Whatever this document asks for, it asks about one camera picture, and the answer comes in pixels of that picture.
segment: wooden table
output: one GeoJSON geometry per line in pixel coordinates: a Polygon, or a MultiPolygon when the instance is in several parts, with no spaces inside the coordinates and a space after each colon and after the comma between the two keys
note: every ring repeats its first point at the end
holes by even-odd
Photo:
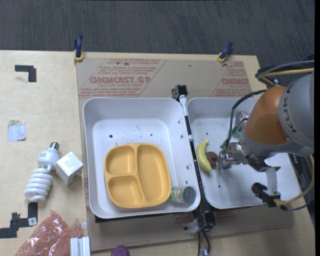
{"type": "MultiPolygon", "coordinates": [[[[134,58],[165,60],[215,61],[216,55],[142,54],[85,52],[85,58],[134,58]]],[[[257,85],[255,72],[259,68],[255,56],[230,56],[242,60],[249,82],[257,85]]],[[[51,142],[60,144],[60,155],[73,152],[82,160],[77,69],[73,52],[52,51],[0,51],[0,228],[10,225],[12,213],[21,218],[28,215],[28,201],[24,190],[32,170],[38,167],[40,152],[51,142]],[[16,72],[15,65],[33,65],[37,69],[37,82],[28,82],[28,74],[16,72]],[[26,139],[8,142],[11,120],[23,121],[26,139]]],[[[84,179],[66,187],[53,175],[53,185],[46,201],[38,204],[38,222],[50,210],[61,215],[68,223],[75,219],[87,221],[84,179]]],[[[302,205],[301,198],[296,205],[302,205]]],[[[316,255],[315,229],[306,208],[292,213],[293,227],[233,234],[210,238],[211,255],[229,256],[300,256],[316,255]]],[[[20,228],[17,238],[0,239],[0,254],[14,255],[37,226],[20,228]]],[[[201,247],[206,246],[203,239],[201,247]]],[[[198,240],[136,246],[130,248],[132,256],[144,255],[196,255],[198,240]]],[[[110,251],[95,251],[92,255],[109,255],[110,251]]]]}

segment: banana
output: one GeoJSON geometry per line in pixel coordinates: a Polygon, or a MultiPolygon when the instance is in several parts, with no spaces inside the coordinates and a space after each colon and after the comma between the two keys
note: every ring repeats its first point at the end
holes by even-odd
{"type": "Polygon", "coordinates": [[[209,140],[206,139],[204,142],[200,143],[197,147],[196,147],[196,157],[198,159],[198,163],[200,165],[200,167],[206,171],[211,171],[211,165],[208,161],[208,159],[206,158],[206,146],[209,143],[209,140]]]}

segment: white tray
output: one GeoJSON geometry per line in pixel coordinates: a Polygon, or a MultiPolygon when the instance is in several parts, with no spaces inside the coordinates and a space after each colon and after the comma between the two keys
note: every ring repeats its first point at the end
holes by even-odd
{"type": "MultiPolygon", "coordinates": [[[[206,152],[219,155],[220,145],[226,140],[230,126],[231,109],[239,98],[193,98],[187,103],[194,146],[209,140],[206,152]]],[[[249,98],[234,111],[233,123],[239,112],[250,114],[257,98],[249,98]]],[[[300,192],[296,174],[288,154],[279,153],[266,161],[267,165],[279,166],[277,190],[282,200],[289,200],[300,192]]],[[[253,207],[263,205],[251,187],[259,182],[267,186],[265,172],[257,172],[249,165],[233,165],[230,169],[201,171],[205,197],[217,209],[253,207]]]]}
{"type": "Polygon", "coordinates": [[[92,98],[83,106],[89,204],[102,219],[189,212],[200,203],[200,191],[182,106],[171,98],[92,98]],[[164,153],[171,186],[191,186],[192,205],[163,204],[122,208],[110,199],[105,182],[104,159],[115,146],[150,143],[164,153]]]}

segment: blue and yellow clamp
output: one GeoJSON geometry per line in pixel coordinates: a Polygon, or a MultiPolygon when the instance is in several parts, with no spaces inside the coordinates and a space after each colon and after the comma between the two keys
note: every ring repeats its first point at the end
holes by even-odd
{"type": "Polygon", "coordinates": [[[83,52],[81,50],[81,46],[82,46],[82,35],[78,34],[78,36],[74,40],[74,60],[76,62],[81,62],[84,58],[83,52]]]}
{"type": "Polygon", "coordinates": [[[216,60],[220,63],[224,62],[226,60],[226,58],[228,57],[228,55],[232,52],[232,42],[229,42],[228,45],[226,46],[226,48],[223,49],[222,52],[219,53],[218,57],[216,58],[216,60]]]}

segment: can label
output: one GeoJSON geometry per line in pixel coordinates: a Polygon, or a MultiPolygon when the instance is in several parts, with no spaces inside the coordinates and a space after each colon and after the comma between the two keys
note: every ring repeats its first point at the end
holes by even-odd
{"type": "Polygon", "coordinates": [[[171,190],[171,200],[176,204],[183,204],[184,200],[184,190],[186,187],[174,186],[171,190]]]}

